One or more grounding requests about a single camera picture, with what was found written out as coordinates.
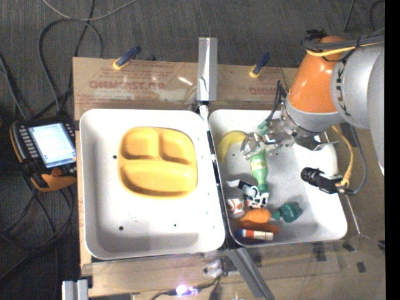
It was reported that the yellow banana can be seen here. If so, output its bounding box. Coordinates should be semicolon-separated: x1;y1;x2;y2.
216;130;248;164

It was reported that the black cylinder on white bracket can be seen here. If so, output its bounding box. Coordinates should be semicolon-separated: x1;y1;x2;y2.
294;135;346;196

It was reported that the white plastic tray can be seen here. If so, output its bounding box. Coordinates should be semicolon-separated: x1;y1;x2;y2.
79;107;226;261
207;109;349;248

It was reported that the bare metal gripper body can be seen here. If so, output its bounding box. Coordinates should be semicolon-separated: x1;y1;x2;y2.
258;118;301;150

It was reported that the green plastic bottle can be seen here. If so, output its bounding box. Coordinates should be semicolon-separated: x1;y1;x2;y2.
249;148;270;197

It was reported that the brown cardboard board red print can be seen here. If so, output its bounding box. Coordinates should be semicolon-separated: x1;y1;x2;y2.
72;56;386;297

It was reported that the orange carrot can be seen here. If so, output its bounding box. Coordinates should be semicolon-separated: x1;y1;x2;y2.
239;207;273;225

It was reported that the black and white carton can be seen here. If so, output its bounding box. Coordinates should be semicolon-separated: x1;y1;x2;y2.
237;179;271;209

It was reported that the white and orange can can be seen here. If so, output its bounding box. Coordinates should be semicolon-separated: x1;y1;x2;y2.
225;196;246;220

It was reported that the teal green bottle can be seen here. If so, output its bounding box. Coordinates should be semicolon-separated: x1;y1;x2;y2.
271;201;304;223

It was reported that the yellow divided plate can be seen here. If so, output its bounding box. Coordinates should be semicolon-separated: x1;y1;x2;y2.
117;126;199;199

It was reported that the orange sausage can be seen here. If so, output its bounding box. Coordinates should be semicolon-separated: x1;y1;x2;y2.
239;220;280;234

